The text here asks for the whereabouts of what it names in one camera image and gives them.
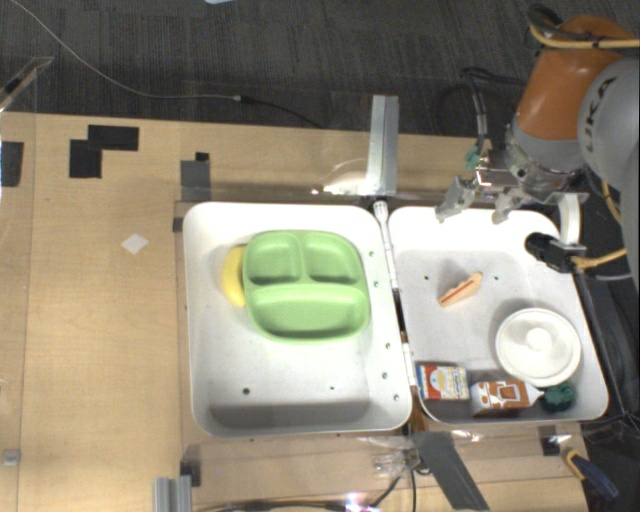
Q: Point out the thin black and white rod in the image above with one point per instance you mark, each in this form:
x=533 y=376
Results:
x=387 y=240

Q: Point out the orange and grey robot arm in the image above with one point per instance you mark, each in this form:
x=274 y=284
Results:
x=560 y=95

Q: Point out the yellow banana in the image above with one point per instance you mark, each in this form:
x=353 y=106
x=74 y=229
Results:
x=232 y=277

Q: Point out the white bowl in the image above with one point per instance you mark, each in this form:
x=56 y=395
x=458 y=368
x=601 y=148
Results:
x=538 y=346

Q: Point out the black cylinder on white bracket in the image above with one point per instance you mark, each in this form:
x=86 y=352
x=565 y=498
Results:
x=552 y=247

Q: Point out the brown and white carton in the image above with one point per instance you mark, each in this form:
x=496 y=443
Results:
x=502 y=397

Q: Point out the green divided plate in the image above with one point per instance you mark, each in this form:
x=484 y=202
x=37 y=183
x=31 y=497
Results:
x=305 y=285

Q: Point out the pale wood board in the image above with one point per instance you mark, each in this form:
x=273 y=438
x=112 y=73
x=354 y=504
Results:
x=100 y=320

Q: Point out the white plastic tray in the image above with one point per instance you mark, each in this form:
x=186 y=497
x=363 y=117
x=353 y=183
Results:
x=500 y=240
x=280 y=390

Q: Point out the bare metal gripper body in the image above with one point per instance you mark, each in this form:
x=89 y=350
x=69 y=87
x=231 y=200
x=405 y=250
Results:
x=505 y=176

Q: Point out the orange and white carton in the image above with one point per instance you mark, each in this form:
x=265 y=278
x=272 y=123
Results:
x=442 y=382

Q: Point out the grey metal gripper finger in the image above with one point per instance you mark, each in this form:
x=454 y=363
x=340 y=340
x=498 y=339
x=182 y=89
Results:
x=452 y=199
x=504 y=206

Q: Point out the green broccoli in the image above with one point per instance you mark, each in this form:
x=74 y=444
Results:
x=559 y=397

